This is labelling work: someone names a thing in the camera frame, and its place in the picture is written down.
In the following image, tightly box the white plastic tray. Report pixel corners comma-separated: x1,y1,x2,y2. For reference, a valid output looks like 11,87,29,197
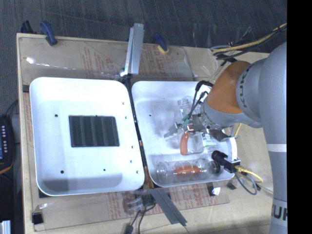
29,76,146,196
131,80,238,188

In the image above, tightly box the black ribbed rectangular block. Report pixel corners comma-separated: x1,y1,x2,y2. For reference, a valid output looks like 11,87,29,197
68,115,120,148

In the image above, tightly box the orange toy sausage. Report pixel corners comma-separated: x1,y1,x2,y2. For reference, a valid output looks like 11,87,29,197
179,131,191,156
173,165,201,176

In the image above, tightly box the black cylinder on white bracket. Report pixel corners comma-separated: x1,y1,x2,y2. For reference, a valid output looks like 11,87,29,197
211,136,242,174

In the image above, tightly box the clear bottle with green label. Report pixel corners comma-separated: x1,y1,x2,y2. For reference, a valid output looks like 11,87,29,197
202,132,218,154

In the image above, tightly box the small clear plastic bottle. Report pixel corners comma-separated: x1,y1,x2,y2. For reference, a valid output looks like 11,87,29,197
187,130,204,154

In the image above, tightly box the black block with thin wires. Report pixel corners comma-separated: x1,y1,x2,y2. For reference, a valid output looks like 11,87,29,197
140,194,156,206

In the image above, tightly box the brown cardboard board red print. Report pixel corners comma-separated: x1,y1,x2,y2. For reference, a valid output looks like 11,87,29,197
18,37,231,232

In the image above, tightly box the large clear plastic bottle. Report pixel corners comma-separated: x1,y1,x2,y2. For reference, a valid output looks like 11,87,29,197
156,158,221,181

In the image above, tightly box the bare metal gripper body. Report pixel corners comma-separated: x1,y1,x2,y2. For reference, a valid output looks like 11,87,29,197
182,113,211,133

